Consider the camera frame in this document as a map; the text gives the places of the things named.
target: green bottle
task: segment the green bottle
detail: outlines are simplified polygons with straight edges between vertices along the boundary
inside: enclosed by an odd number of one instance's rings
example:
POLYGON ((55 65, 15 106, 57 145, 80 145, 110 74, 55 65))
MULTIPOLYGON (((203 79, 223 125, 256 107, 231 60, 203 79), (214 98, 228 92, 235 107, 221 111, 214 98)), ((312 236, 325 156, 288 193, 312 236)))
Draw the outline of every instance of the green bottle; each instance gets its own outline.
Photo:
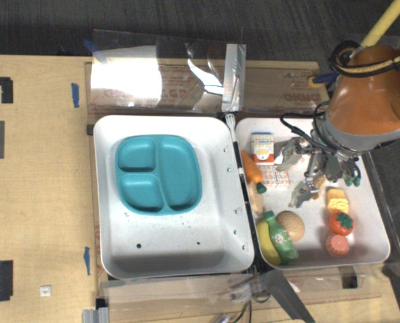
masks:
POLYGON ((288 231, 276 221, 273 211, 265 212, 264 220, 267 221, 270 240, 278 252, 282 264, 288 264, 298 258, 298 252, 292 244, 288 231))

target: bottle label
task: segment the bottle label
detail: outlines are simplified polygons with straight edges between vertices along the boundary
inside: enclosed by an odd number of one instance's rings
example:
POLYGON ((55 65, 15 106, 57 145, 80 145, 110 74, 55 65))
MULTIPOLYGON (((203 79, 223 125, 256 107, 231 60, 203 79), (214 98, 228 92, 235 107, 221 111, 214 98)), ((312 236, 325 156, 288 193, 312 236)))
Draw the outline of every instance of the bottle label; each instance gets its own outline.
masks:
POLYGON ((291 242, 288 234, 275 234, 274 236, 272 236, 272 239, 276 244, 291 242))

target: teal plate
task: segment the teal plate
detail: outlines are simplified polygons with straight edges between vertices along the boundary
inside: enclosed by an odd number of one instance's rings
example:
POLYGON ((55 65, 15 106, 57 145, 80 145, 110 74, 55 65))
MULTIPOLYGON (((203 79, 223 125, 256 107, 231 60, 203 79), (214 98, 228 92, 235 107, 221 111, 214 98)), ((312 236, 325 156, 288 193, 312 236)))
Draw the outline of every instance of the teal plate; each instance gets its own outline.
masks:
POLYGON ((115 157, 119 197, 135 213, 185 213, 200 202, 200 166, 192 146, 175 135, 140 135, 119 145, 115 157))

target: gray carpet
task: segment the gray carpet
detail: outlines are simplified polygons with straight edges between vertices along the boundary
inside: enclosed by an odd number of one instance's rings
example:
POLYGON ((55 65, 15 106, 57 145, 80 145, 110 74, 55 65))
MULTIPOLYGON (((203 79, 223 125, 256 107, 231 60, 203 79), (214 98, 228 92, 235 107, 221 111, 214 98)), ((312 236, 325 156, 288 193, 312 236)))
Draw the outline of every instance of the gray carpet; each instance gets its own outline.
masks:
MULTIPOLYGON (((242 41, 248 59, 317 61, 325 73, 334 46, 361 41, 391 1, 0 0, 0 54, 89 55, 83 40, 103 29, 242 41)), ((400 17, 381 42, 400 46, 400 17)), ((400 241, 400 141, 373 158, 400 241)), ((389 276, 400 303, 400 276, 389 276)))

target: carrot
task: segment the carrot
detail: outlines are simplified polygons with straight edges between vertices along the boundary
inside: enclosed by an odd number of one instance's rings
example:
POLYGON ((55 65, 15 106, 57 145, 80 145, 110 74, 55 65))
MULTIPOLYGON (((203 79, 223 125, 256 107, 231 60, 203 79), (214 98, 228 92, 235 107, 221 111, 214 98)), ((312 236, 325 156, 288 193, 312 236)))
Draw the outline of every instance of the carrot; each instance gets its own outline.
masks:
POLYGON ((262 173, 258 165, 256 165, 246 151, 241 152, 241 161, 243 162, 243 168, 245 169, 247 181, 255 183, 260 194, 265 193, 267 188, 262 184, 262 173))

